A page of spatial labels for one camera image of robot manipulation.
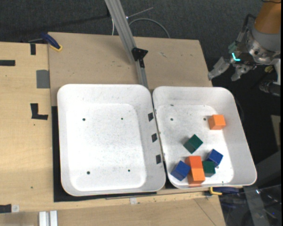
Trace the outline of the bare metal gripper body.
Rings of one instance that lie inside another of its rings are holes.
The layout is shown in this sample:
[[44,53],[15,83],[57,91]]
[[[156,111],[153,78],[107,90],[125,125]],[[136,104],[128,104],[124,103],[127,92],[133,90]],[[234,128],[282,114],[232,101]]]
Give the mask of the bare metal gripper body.
[[269,51],[255,40],[233,42],[229,54],[232,64],[247,66],[274,65],[281,59],[279,52]]

